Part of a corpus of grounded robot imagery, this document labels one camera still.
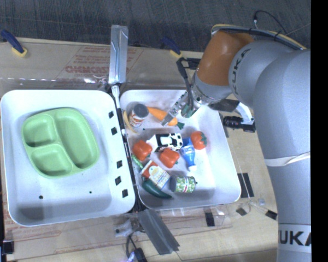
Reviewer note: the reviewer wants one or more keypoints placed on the red and white can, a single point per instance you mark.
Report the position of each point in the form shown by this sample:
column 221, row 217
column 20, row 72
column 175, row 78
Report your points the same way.
column 138, row 116

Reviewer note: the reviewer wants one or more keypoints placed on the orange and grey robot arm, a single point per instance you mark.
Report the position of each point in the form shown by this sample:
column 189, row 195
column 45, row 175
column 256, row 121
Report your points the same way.
column 284, row 119

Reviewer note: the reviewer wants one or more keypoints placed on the green chili pepper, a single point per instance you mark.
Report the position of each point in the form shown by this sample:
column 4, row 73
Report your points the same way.
column 153, row 189

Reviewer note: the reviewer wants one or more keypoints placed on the black cylinder on white bracket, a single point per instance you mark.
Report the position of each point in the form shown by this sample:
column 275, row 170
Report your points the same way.
column 233, row 122

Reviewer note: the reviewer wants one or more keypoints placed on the white plastic tray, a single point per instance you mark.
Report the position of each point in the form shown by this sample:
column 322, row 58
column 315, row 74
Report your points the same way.
column 71, row 201
column 218, row 173

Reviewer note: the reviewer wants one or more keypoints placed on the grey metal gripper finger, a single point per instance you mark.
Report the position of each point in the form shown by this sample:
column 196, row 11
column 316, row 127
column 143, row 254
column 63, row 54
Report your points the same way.
column 168, row 119

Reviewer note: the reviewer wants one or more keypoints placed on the green pea pod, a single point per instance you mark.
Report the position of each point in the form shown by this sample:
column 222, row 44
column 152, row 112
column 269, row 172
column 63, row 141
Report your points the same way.
column 137, row 161

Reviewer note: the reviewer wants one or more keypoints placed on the orange bell pepper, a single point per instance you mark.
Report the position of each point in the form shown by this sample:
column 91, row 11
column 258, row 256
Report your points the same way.
column 141, row 149
column 169, row 157

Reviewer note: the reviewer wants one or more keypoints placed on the black and white milk carton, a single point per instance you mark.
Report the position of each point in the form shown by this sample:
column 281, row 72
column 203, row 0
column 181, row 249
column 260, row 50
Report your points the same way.
column 166, row 141

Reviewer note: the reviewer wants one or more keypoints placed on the red tomato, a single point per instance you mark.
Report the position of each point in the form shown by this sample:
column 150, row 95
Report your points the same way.
column 199, row 140

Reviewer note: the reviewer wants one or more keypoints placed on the blue and white bottle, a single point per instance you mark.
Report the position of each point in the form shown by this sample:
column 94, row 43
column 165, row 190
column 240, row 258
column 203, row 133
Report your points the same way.
column 188, row 153

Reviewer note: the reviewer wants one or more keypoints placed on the orange juice carton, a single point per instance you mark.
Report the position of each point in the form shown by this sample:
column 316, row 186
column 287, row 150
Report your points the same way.
column 155, row 173

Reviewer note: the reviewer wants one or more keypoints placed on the orange carrot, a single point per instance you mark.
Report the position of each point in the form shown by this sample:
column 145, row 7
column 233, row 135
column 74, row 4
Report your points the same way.
column 157, row 113

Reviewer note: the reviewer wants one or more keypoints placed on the green divided plate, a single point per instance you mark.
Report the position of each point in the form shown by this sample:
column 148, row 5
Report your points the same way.
column 60, row 142

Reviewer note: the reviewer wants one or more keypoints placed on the brown cardboard board red print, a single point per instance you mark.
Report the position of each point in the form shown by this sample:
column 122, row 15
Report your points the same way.
column 71, row 61

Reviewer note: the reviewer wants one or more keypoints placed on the yellow banana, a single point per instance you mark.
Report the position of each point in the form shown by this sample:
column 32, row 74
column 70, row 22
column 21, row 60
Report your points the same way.
column 126, row 123

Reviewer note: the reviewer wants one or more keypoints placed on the green can of peas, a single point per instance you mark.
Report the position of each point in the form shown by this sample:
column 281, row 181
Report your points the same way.
column 185, row 184

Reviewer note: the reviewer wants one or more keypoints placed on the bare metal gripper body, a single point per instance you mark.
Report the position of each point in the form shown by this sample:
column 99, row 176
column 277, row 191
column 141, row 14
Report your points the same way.
column 192, row 104

